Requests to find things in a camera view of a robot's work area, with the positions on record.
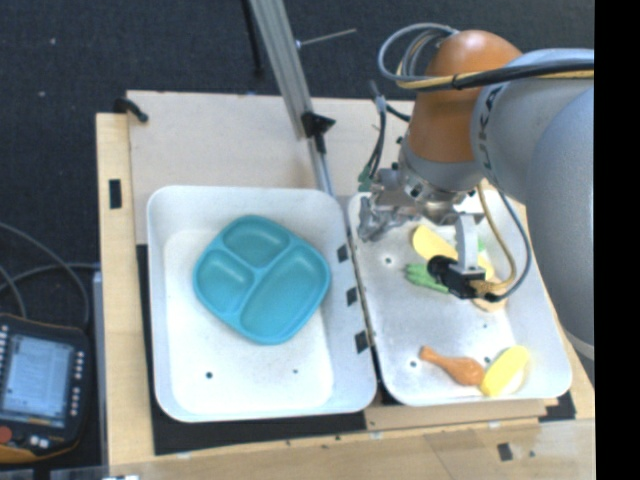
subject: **black cable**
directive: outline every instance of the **black cable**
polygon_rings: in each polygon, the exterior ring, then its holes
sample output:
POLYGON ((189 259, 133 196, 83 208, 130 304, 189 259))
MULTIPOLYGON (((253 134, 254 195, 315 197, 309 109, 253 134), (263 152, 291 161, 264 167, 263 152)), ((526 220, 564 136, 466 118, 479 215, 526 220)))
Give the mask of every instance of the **black cable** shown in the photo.
POLYGON ((83 321, 82 328, 85 331, 87 331, 89 329, 89 321, 91 319, 91 306, 89 303, 89 295, 87 294, 87 290, 84 287, 84 284, 82 283, 82 280, 78 277, 78 275, 73 270, 71 270, 69 265, 64 260, 62 260, 56 253, 54 253, 51 249, 49 249, 44 244, 38 242, 35 238, 29 236, 27 233, 24 233, 23 231, 20 231, 19 229, 14 228, 9 224, 5 224, 4 222, 0 222, 0 229, 4 229, 5 231, 8 231, 9 233, 12 233, 22 238, 23 240, 29 242, 31 245, 35 246, 37 249, 39 249, 40 251, 47 254, 50 258, 52 258, 56 262, 56 264, 58 264, 60 268, 63 269, 69 275, 71 280, 76 284, 78 290, 80 291, 80 295, 82 296, 82 300, 84 302, 85 312, 84 312, 84 321, 83 321))
POLYGON ((376 145, 373 148, 371 157, 367 162, 367 167, 369 168, 369 178, 372 179, 376 171, 378 170, 378 167, 380 166, 380 160, 382 159, 384 136, 387 126, 387 103, 373 80, 369 82, 369 87, 371 89, 371 92, 373 93, 374 102, 380 116, 380 130, 378 132, 378 139, 376 140, 376 145))
POLYGON ((526 251, 526 260, 525 260, 524 269, 522 270, 522 274, 520 275, 518 280, 515 283, 513 283, 505 293, 503 293, 502 295, 496 295, 495 293, 487 293, 485 295, 484 298, 489 302, 500 302, 501 300, 504 300, 507 297, 511 296, 520 287, 525 277, 529 273, 529 269, 531 268, 531 257, 532 257, 531 244, 529 243, 527 232, 522 226, 522 223, 520 222, 518 215, 516 214, 515 210, 512 208, 511 204, 509 204, 509 201, 507 200, 507 196, 505 196, 504 193, 500 190, 498 190, 498 194, 500 195, 502 202, 506 206, 507 211, 509 212, 509 215, 511 215, 513 222, 515 222, 516 226, 518 227, 520 236, 524 241, 524 246, 526 251))
POLYGON ((400 87, 418 92, 462 90, 541 76, 557 78, 565 73, 568 79, 593 76, 589 74, 595 68, 595 62, 592 58, 556 60, 526 66, 507 66, 480 73, 458 73, 450 76, 417 75, 417 60, 420 54, 428 47, 431 55, 427 56, 427 60, 430 60, 439 43, 457 33, 456 29, 436 23, 417 23, 400 29, 382 44, 378 52, 378 70, 383 77, 396 82, 400 87), (386 52, 398 39, 414 33, 417 35, 406 47, 399 70, 397 72, 390 71, 385 66, 386 52))
MULTIPOLYGON (((99 270, 100 265, 98 263, 67 263, 69 268, 81 269, 81 270, 99 270)), ((12 281, 14 285, 19 283, 20 281, 24 281, 25 279, 29 279, 30 277, 35 277, 40 274, 44 274, 46 272, 50 272, 52 270, 61 270, 62 266, 56 264, 52 265, 43 265, 41 267, 35 267, 30 270, 26 270, 25 272, 21 272, 15 276, 5 276, 5 284, 0 285, 0 293, 5 291, 7 288, 10 288, 9 282, 12 281)))
POLYGON ((475 75, 465 75, 462 78, 453 77, 450 84, 437 85, 416 89, 419 92, 432 92, 443 89, 471 89, 483 87, 523 78, 533 78, 545 75, 557 75, 560 73, 570 73, 573 71, 589 71, 594 69, 594 61, 585 60, 560 60, 548 63, 531 64, 528 66, 508 66, 504 68, 491 69, 475 75))
POLYGON ((0 266, 0 276, 2 276, 6 281, 6 284, 3 286, 3 289, 11 288, 11 293, 13 294, 13 297, 16 299, 16 303, 18 304, 18 309, 20 310, 20 314, 25 320, 28 320, 29 317, 27 315, 27 307, 24 303, 22 295, 20 295, 20 290, 18 290, 18 287, 16 286, 14 279, 11 278, 9 273, 2 266, 0 266))
POLYGON ((398 119, 401 119, 402 121, 406 121, 407 123, 411 121, 410 115, 403 114, 399 110, 396 110, 395 108, 393 108, 388 103, 387 103, 387 112, 389 112, 389 114, 393 114, 394 116, 396 116, 398 119))

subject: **dark floor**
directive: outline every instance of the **dark floor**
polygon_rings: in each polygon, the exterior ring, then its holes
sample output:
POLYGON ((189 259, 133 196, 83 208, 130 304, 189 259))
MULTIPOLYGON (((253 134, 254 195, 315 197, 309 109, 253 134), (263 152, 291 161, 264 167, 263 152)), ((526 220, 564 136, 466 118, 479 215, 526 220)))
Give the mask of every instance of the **dark floor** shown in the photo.
MULTIPOLYGON (((482 28, 521 50, 594 47, 595 0, 285 0, 313 96, 368 97, 382 41, 414 22, 482 28)), ((128 89, 277 94, 256 78, 240 0, 0 0, 0 222, 67 261, 99 260, 96 112, 128 89)), ((411 95, 388 84, 387 96, 411 95)), ((15 275, 48 258, 0 231, 0 265, 15 275)), ((87 282, 90 275, 82 272, 87 282)), ((21 284, 30 315, 74 324, 81 299, 63 274, 21 284)), ((2 311, 15 312, 9 291, 2 311)), ((97 463, 92 421, 80 447, 44 464, 97 463)))

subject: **yellow cable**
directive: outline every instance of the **yellow cable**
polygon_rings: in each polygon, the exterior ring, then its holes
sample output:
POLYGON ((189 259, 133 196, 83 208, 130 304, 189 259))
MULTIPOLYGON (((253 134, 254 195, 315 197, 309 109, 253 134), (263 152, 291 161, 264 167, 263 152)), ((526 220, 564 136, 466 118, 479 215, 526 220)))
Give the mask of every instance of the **yellow cable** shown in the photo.
MULTIPOLYGON (((398 71, 396 73, 399 74, 401 69, 402 69, 402 62, 400 62, 400 65, 398 66, 398 71)), ((451 75, 451 76, 434 76, 434 77, 425 78, 424 80, 415 80, 413 82, 398 81, 396 82, 396 85, 398 87, 401 87, 402 89, 410 89, 410 90, 429 89, 432 87, 437 87, 439 85, 442 85, 443 89, 446 88, 448 90, 453 90, 453 88, 449 87, 449 85, 454 80, 457 80, 457 81, 464 80, 465 78, 479 75, 481 73, 483 72, 477 71, 477 72, 470 72, 470 73, 460 73, 458 75, 451 75)), ((590 79, 590 78, 594 78, 594 76, 595 76, 594 70, 591 69, 591 70, 580 70, 580 71, 567 71, 564 73, 553 73, 549 75, 538 75, 535 77, 528 77, 528 78, 590 79)))
POLYGON ((507 288, 515 280, 516 262, 513 259, 513 256, 511 255, 511 252, 507 247, 507 244, 502 238, 502 235, 500 234, 500 231, 498 230, 498 227, 496 226, 496 223, 494 222, 493 217, 491 216, 491 211, 489 210, 489 205, 487 204, 487 201, 484 197, 484 191, 482 190, 482 187, 478 185, 477 190, 478 190, 478 196, 480 197, 480 204, 482 205, 484 214, 487 217, 487 222, 489 223, 489 227, 491 228, 491 231, 493 231, 493 234, 495 235, 496 240, 500 244, 502 251, 507 257, 507 261, 509 262, 509 269, 510 269, 509 277, 500 283, 492 283, 490 281, 471 281, 469 283, 473 288, 476 289, 479 295, 484 295, 489 292, 503 290, 507 288))

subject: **screen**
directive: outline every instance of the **screen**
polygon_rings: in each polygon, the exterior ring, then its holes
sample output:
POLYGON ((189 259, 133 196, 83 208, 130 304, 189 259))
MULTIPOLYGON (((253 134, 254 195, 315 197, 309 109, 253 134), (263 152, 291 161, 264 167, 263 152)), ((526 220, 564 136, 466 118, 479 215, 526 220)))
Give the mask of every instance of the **screen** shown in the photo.
POLYGON ((73 350, 57 341, 12 336, 0 400, 2 416, 20 420, 34 416, 63 424, 73 350))

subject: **blue divided plate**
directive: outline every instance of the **blue divided plate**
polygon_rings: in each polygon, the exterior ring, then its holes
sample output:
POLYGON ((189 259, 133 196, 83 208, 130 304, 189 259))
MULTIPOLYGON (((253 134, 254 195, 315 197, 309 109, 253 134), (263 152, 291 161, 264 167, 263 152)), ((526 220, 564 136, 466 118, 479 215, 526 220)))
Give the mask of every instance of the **blue divided plate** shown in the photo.
POLYGON ((198 299, 247 338, 277 345, 311 318, 330 270, 308 242, 280 224, 248 215, 207 246, 193 270, 198 299))

